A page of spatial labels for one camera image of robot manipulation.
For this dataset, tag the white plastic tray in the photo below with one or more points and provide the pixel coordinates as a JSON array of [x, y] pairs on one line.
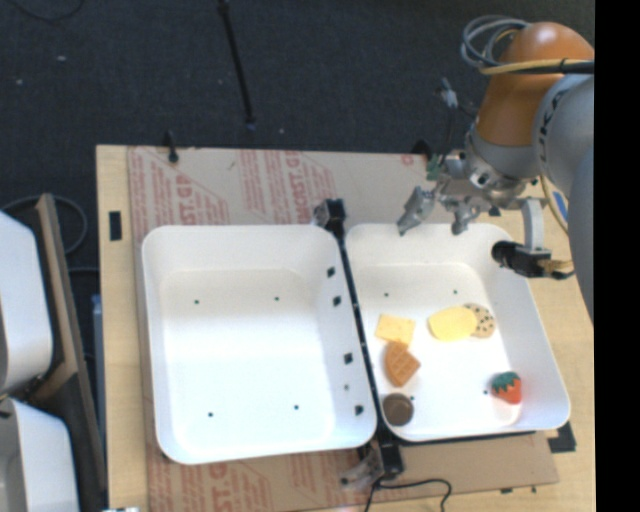
[[450, 400], [250, 345]]

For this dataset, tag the black cylinder on white bracket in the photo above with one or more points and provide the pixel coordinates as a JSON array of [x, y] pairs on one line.
[[525, 252]]

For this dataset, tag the yellow square cracker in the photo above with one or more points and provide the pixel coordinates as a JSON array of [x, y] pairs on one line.
[[395, 328]]

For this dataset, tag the orange waffle piece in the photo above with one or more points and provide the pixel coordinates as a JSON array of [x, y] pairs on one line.
[[401, 364]]

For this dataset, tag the red strawberry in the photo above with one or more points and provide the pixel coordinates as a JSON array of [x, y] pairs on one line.
[[507, 387]]

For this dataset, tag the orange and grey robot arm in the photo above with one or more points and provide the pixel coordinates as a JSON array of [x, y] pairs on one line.
[[525, 105]]

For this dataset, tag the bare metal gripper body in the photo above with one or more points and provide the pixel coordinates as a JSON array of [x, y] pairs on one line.
[[475, 186]]

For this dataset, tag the brown cardboard board red print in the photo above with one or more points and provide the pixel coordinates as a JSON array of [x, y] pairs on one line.
[[280, 185]]

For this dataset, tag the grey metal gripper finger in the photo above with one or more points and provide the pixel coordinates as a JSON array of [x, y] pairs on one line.
[[462, 219], [414, 211]]

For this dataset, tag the brown round biscuit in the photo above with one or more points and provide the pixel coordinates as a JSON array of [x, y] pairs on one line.
[[398, 410]]

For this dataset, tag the chocolate chip cookie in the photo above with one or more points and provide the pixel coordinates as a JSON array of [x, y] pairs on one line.
[[484, 321]]

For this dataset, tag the thin black rod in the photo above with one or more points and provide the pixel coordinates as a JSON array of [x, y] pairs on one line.
[[356, 315]]

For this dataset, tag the pale yellow round chip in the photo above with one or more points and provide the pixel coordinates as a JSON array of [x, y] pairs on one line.
[[451, 324]]

